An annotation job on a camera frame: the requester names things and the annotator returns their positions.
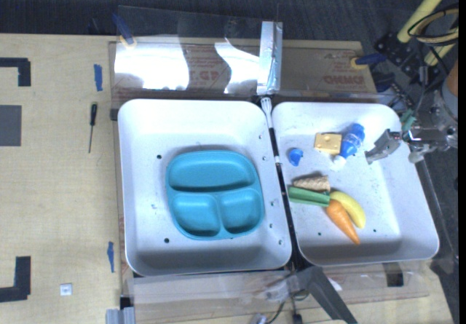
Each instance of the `banana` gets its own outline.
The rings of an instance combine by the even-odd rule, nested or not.
[[[358,201],[340,191],[331,192],[330,198],[335,199],[343,205],[343,208],[347,211],[357,228],[364,228],[366,225],[366,213],[364,213],[364,209],[359,205]]]

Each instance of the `bottle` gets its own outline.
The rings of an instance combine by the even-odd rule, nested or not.
[[[340,153],[333,158],[334,169],[341,169],[347,161],[347,158],[355,154],[358,149],[363,145],[366,134],[364,133],[364,126],[354,123],[349,131],[344,135],[341,140]]]

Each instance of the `carrot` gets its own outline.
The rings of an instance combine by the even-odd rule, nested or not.
[[[360,244],[359,236],[356,233],[355,227],[352,225],[350,216],[340,202],[331,199],[325,211],[338,228],[340,228],[356,245]]]

